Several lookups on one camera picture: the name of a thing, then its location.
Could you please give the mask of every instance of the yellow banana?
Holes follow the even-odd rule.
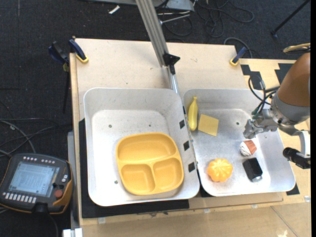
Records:
[[[197,97],[193,97],[193,102],[189,107],[188,123],[191,131],[194,131],[198,126],[198,105]]]

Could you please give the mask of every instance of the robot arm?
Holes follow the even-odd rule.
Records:
[[[295,125],[310,117],[311,54],[303,54],[290,68],[269,109],[261,109],[245,125],[244,136],[252,139],[258,133],[278,128],[291,136],[299,136],[301,151],[286,148],[283,155],[302,168],[311,166],[309,131],[299,131]]]

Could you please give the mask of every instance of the red button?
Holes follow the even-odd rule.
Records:
[[[56,190],[55,191],[55,197],[57,199],[60,199],[63,196],[63,191],[62,190]]]

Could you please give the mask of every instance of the lcd screen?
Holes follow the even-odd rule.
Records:
[[[54,166],[20,162],[9,190],[49,197],[58,171],[59,168]]]

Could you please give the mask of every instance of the black floor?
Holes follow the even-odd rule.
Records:
[[[278,30],[277,39],[271,31],[304,1],[209,0],[207,5],[198,0],[189,19],[167,23],[163,31],[167,41],[226,43],[239,51],[241,42],[228,39],[236,38],[251,50],[252,56],[247,52],[244,57],[297,59],[300,54],[282,50],[311,42],[311,3]],[[67,159],[72,122],[70,96],[63,113],[67,74],[48,55],[48,47],[57,41],[68,52],[67,41],[72,36],[149,41],[138,8],[121,5],[109,14],[115,6],[79,0],[0,0],[0,119],[6,122],[0,122],[0,150],[11,152],[25,141],[11,123],[26,134],[44,129],[31,139],[36,152]],[[32,152],[30,144],[12,154],[21,152]],[[0,178],[7,164],[8,158],[0,157]],[[70,227],[69,212],[54,219],[59,232]],[[55,228],[49,218],[9,210],[0,214],[0,236],[55,236]]]

